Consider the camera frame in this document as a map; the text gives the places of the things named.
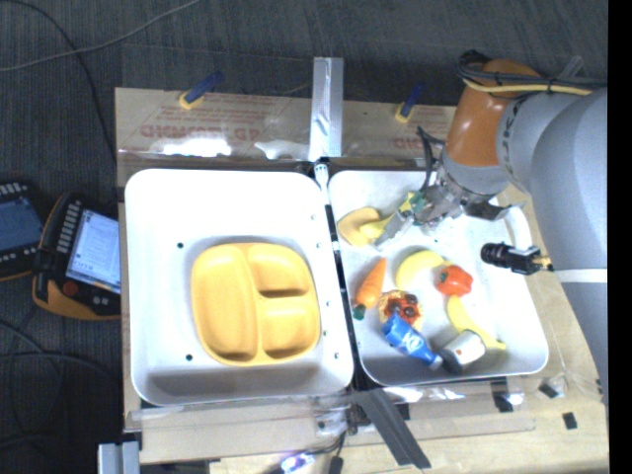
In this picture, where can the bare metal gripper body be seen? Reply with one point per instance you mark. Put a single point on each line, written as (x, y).
(437, 204)

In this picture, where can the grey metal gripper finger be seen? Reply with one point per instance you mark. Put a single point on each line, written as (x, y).
(395, 227)

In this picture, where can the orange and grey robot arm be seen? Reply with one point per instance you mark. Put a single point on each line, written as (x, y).
(558, 166)

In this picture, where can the pale yellow toy piece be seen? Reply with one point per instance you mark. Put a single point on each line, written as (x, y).
(376, 226)

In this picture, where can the yellow toy fruit wedge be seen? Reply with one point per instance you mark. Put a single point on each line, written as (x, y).
(412, 267)

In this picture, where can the orange carrot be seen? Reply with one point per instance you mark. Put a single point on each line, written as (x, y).
(371, 284)

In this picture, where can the thin black and white rod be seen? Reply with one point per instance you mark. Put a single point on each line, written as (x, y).
(337, 250)

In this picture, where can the toy pizza slice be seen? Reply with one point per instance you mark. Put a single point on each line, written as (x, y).
(397, 304)

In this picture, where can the orange bell pepper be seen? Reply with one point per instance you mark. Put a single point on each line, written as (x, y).
(454, 282)

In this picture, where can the brown cardboard board red print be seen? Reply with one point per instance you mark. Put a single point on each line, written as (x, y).
(365, 126)

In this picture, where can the yellow banana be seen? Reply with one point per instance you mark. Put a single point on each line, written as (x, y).
(461, 316)

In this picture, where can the blue bottle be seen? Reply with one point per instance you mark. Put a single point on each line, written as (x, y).
(407, 339)

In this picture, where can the white plastic tray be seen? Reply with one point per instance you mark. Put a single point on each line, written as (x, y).
(158, 284)
(513, 314)

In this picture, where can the white can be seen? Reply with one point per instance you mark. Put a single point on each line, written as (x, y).
(464, 351)

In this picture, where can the yellow divided plate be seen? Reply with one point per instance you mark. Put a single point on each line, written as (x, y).
(222, 299)

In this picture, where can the black cylinder on white bracket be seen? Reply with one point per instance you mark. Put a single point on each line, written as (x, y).
(513, 258)

